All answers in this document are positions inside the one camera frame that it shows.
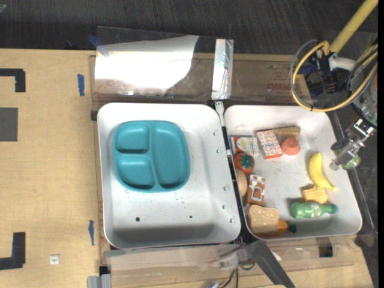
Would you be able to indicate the brown and white carton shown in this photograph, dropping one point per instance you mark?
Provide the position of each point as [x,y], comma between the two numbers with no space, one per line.
[256,190]

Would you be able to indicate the yellow ridged block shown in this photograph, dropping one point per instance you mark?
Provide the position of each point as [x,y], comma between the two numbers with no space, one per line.
[314,194]

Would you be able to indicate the orange carrot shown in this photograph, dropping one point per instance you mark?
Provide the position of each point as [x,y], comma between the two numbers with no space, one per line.
[283,227]

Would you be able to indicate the green bottle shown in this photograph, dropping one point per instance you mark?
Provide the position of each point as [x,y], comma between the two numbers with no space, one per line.
[309,210]

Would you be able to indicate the orange and white carton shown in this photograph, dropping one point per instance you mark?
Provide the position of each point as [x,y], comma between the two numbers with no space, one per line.
[269,144]

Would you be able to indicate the white and yellow carton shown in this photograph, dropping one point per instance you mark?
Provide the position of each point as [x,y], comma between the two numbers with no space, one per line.
[246,144]

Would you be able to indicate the small white square piece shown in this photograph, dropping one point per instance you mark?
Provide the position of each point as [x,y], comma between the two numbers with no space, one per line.
[54,259]

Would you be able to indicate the tan bread roll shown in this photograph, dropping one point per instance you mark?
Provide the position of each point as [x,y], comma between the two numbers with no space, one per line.
[241,182]

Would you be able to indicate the tan bread slice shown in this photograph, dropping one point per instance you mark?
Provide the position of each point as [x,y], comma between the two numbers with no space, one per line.
[263,220]

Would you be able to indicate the yellow banana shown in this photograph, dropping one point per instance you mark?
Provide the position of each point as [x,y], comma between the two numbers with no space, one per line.
[317,169]

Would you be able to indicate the teal divided plate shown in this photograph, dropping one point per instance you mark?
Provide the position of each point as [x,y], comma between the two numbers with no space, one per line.
[168,154]

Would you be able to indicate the orange ribbed round toy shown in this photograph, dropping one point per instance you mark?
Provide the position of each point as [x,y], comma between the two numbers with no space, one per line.
[291,146]

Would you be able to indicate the white plastic tray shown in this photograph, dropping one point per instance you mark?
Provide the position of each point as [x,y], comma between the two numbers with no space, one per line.
[288,175]
[168,214]

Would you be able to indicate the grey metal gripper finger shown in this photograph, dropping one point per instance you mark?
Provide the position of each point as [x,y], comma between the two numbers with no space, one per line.
[342,161]
[342,146]

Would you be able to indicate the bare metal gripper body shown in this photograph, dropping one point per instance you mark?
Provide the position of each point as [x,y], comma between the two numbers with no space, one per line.
[363,124]

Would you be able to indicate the tan waffle cone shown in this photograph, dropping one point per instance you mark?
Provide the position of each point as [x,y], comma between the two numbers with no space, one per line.
[289,131]

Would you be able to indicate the orange fruit with green top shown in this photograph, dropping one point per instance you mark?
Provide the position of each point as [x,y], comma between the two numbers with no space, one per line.
[244,163]

